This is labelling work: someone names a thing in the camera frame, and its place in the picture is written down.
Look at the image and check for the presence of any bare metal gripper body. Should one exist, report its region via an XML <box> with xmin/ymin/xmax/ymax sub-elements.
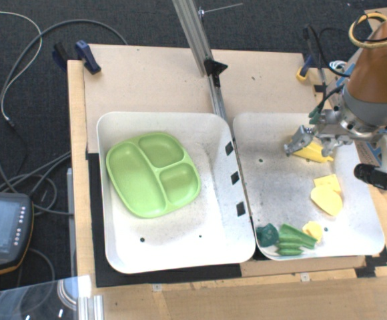
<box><xmin>312</xmin><ymin>107</ymin><xmax>383</xmax><ymax>145</ymax></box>

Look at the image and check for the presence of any yellow ridged toy wedge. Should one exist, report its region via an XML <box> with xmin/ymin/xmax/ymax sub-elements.
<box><xmin>292</xmin><ymin>141</ymin><xmax>335</xmax><ymax>164</ymax></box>

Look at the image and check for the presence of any yellow cheese slice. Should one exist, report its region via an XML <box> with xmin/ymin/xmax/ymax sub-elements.
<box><xmin>313</xmin><ymin>173</ymin><xmax>342</xmax><ymax>193</ymax></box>

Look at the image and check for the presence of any white plastic tray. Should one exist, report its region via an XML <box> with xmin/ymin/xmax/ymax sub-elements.
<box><xmin>95</xmin><ymin>111</ymin><xmax>258</xmax><ymax>275</ymax></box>
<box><xmin>232</xmin><ymin>111</ymin><xmax>386</xmax><ymax>262</ymax></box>

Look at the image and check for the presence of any yellow rounded toy slice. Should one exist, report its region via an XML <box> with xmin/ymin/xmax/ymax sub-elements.
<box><xmin>310</xmin><ymin>185</ymin><xmax>344</xmax><ymax>217</ymax></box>

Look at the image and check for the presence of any small yellow toy piece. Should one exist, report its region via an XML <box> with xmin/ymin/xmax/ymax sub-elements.
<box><xmin>302</xmin><ymin>220</ymin><xmax>324</xmax><ymax>244</ymax></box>

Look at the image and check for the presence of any long green pea pod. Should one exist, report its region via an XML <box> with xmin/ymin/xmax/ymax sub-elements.
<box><xmin>278</xmin><ymin>223</ymin><xmax>318</xmax><ymax>250</ymax></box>

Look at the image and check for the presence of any dark green toy broccoli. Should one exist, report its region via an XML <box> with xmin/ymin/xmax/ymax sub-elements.
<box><xmin>255</xmin><ymin>223</ymin><xmax>280</xmax><ymax>248</ymax></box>

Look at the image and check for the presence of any short green pea pod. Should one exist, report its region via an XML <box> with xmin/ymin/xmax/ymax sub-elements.
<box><xmin>276</xmin><ymin>241</ymin><xmax>305</xmax><ymax>257</ymax></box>

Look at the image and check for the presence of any pale wood flat board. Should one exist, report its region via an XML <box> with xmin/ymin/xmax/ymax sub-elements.
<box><xmin>83</xmin><ymin>43</ymin><xmax>368</xmax><ymax>278</ymax></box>

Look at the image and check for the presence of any green divided plate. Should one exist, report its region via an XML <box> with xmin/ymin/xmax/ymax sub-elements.
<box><xmin>105</xmin><ymin>131</ymin><xmax>202</xmax><ymax>219</ymax></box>

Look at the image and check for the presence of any black cylinder on white bracket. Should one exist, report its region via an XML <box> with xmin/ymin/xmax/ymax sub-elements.
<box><xmin>353</xmin><ymin>133</ymin><xmax>387</xmax><ymax>191</ymax></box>

